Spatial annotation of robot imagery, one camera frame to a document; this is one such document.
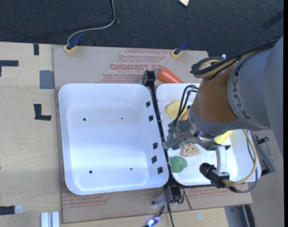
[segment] wooden surface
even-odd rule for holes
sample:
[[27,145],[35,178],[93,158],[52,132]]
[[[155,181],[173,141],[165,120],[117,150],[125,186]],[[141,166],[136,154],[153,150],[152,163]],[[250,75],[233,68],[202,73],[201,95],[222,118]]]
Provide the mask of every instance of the wooden surface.
[[[40,226],[41,212],[61,213],[59,158],[53,89],[40,89],[39,71],[53,71],[52,46],[0,42],[0,60],[18,60],[18,67],[2,67],[0,77],[0,206],[22,206],[23,213],[0,216],[0,227]],[[33,104],[42,104],[35,120]],[[152,216],[61,224],[68,227],[144,226]],[[168,214],[159,227],[171,226]],[[227,227],[223,208],[173,213],[176,227]]]

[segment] empty white tray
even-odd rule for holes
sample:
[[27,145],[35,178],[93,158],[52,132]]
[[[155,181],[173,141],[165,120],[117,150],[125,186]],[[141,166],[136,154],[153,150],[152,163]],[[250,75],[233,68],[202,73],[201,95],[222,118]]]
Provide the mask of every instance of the empty white tray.
[[70,191],[85,195],[166,184],[168,167],[146,87],[67,84],[59,105]]
[[[189,84],[162,84],[157,87],[157,101],[164,130],[165,139],[168,135],[168,124],[173,119],[169,118],[166,114],[166,107],[175,101],[180,101],[183,90]],[[191,105],[195,98],[195,93],[191,93],[187,103]],[[239,181],[247,177],[253,168],[253,162],[250,158],[246,137],[242,130],[234,130],[231,136],[223,143],[223,145],[231,145],[226,150],[227,153],[227,172],[230,173],[230,180]],[[210,184],[210,180],[205,178],[199,171],[200,165],[204,162],[209,164],[217,164],[215,151],[206,151],[200,145],[196,144],[201,153],[193,157],[185,157],[187,160],[187,167],[180,173],[173,173],[174,179],[185,186],[206,185]],[[174,156],[182,156],[182,149],[168,150],[169,159]],[[261,174],[261,167],[258,162],[257,165],[258,177]],[[254,181],[255,174],[248,180]]]

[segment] brown cardboard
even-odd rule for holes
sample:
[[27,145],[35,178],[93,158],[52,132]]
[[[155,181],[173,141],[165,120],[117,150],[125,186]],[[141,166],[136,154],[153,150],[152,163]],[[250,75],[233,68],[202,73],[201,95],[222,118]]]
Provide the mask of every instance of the brown cardboard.
[[[199,83],[200,79],[195,78],[189,71],[194,63],[207,56],[205,51],[182,51],[179,57],[173,58],[170,50],[82,46],[78,46],[72,53],[66,53],[63,46],[53,47],[63,223],[157,214],[160,208],[152,208],[150,199],[160,195],[163,188],[87,196],[71,193],[64,179],[58,102],[60,88],[68,83],[138,83],[145,70],[154,70],[157,74],[163,67],[170,69],[184,83]],[[213,187],[186,189],[185,192],[187,201],[183,204],[175,204],[172,206],[172,211],[252,202],[249,193],[236,194]]]

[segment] orange cone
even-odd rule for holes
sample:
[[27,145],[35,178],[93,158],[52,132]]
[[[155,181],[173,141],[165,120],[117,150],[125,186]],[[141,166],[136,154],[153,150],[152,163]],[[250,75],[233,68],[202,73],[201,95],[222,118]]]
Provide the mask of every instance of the orange cone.
[[162,70],[157,75],[157,78],[166,83],[183,83],[171,70],[163,67]]

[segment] black carpet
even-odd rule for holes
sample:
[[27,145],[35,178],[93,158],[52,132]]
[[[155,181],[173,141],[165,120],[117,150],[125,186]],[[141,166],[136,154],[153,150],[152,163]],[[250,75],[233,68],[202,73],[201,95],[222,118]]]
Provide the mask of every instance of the black carpet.
[[[284,0],[113,0],[118,22],[85,34],[82,45],[191,50],[232,56],[284,32]],[[0,41],[66,44],[105,26],[110,0],[0,0]]]

